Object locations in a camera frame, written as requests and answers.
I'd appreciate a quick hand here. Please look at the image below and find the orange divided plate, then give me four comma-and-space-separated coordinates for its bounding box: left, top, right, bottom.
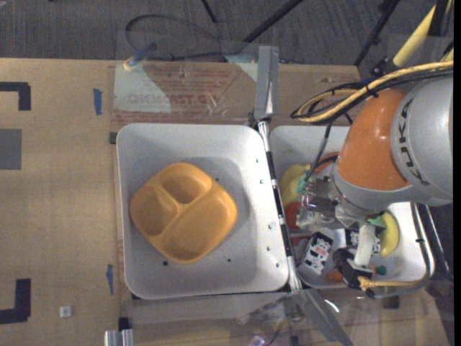
128, 161, 239, 265

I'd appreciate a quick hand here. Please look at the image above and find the clear plastic bottle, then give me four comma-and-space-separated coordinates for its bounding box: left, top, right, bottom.
296, 207, 336, 232

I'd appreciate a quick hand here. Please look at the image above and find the red toy fruit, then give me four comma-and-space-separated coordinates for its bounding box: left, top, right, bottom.
283, 201, 304, 231

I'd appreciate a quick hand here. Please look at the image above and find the yellow banana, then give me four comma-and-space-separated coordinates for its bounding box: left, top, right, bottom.
377, 211, 401, 259

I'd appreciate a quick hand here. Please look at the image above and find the white plastic tray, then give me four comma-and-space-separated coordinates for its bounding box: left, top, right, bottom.
115, 122, 291, 301
268, 125, 436, 290

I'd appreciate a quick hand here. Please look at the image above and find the brown cardboard board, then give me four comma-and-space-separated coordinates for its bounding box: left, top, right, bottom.
107, 61, 453, 346

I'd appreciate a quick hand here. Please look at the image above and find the yellow toy fruit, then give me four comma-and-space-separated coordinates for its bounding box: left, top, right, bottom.
279, 164, 313, 208

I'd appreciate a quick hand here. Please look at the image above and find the cow print carton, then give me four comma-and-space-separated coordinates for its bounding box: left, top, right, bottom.
344, 228, 382, 256
300, 231, 335, 276

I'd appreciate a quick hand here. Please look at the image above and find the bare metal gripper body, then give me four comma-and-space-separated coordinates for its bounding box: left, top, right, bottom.
303, 174, 365, 227

